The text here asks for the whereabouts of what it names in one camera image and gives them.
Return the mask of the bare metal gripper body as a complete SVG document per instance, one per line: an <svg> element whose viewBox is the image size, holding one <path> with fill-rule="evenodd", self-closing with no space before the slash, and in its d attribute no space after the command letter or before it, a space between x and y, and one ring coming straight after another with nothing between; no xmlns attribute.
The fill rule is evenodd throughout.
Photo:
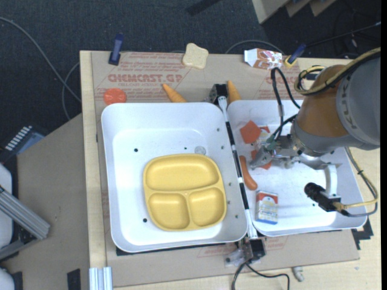
<svg viewBox="0 0 387 290"><path fill-rule="evenodd" d="M306 134L299 137L297 134L285 136L272 135L270 148L273 159L284 164L303 163L314 170L324 169L327 161L322 156L334 152L339 147L334 138Z"/></svg>

